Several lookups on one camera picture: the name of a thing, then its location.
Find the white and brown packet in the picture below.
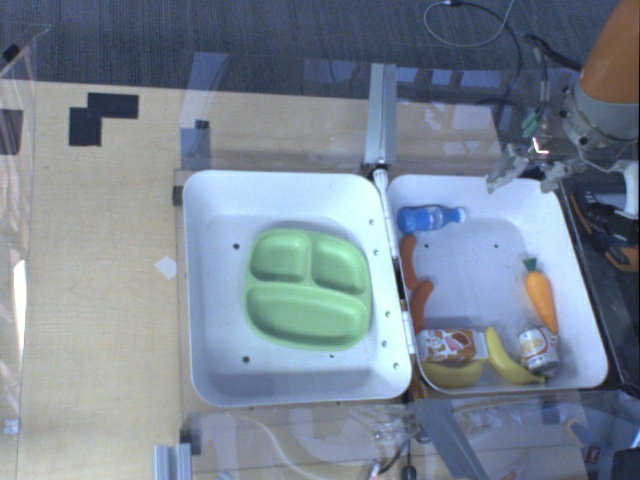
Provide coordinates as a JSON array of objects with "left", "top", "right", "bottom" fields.
[{"left": 415, "top": 327, "right": 491, "bottom": 365}]

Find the orange toy carrot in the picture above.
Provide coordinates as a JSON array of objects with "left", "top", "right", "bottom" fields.
[{"left": 521, "top": 256, "right": 560, "bottom": 337}]

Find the white plastic tray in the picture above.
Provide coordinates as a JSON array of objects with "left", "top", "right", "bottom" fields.
[
  {"left": 385, "top": 173, "right": 611, "bottom": 396},
  {"left": 181, "top": 169, "right": 414, "bottom": 409}
]

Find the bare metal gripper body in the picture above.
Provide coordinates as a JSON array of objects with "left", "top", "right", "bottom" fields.
[{"left": 519, "top": 113, "right": 639, "bottom": 173}]

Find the green divided plate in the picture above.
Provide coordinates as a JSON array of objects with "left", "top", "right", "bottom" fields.
[{"left": 242, "top": 227, "right": 374, "bottom": 354}]

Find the orange-red toy sausage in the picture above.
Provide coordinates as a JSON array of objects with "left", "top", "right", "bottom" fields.
[
  {"left": 398, "top": 234, "right": 422, "bottom": 292},
  {"left": 409, "top": 280, "right": 435, "bottom": 337}
]

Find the blue plastic bottle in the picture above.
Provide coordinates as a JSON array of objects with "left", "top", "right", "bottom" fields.
[{"left": 396, "top": 204, "right": 469, "bottom": 236}]

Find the small orange and white can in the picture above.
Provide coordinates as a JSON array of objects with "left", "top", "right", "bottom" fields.
[{"left": 516, "top": 324, "right": 562, "bottom": 375}]

